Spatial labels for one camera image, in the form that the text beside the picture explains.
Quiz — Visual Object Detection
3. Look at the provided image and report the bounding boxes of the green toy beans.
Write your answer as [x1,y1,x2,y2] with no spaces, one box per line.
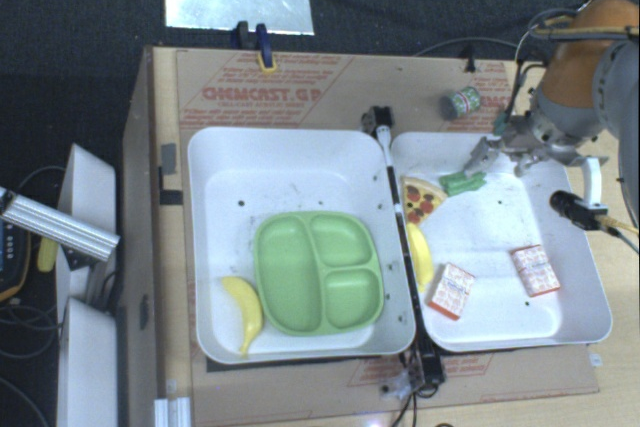
[438,169,488,198]

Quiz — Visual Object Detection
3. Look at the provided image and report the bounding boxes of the thin black and white rod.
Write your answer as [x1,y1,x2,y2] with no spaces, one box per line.
[378,125,432,357]

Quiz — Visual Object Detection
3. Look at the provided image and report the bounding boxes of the toy pizza slice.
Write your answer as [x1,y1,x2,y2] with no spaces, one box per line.
[401,175,449,227]

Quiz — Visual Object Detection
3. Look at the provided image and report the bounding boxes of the white plastic tray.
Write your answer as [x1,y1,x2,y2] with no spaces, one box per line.
[187,126,418,365]
[389,130,614,354]

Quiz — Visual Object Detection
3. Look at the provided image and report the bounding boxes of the green divided plate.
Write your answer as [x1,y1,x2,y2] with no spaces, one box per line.
[253,210,386,338]

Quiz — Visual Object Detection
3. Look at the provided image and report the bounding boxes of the yellow banana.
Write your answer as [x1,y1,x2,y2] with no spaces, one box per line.
[220,275,265,358]
[405,222,436,294]

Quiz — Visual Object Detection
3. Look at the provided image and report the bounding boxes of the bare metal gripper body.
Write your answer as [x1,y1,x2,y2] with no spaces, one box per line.
[499,113,565,162]

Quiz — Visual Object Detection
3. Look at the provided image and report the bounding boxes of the brown cardboard board, red print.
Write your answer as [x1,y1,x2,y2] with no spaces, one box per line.
[174,47,601,405]

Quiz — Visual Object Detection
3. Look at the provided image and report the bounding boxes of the black block with thin wires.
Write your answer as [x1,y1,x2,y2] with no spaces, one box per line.
[361,105,396,137]
[399,348,447,392]

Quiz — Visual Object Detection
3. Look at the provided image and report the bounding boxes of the black cylinder on white bracket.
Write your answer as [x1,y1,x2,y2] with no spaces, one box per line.
[549,156,610,232]

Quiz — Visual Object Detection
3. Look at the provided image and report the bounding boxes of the orange and white carton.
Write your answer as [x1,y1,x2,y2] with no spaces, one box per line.
[426,261,477,322]
[509,244,562,299]

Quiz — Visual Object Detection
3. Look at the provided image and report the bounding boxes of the green and white can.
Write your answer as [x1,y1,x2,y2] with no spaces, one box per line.
[439,85,483,121]

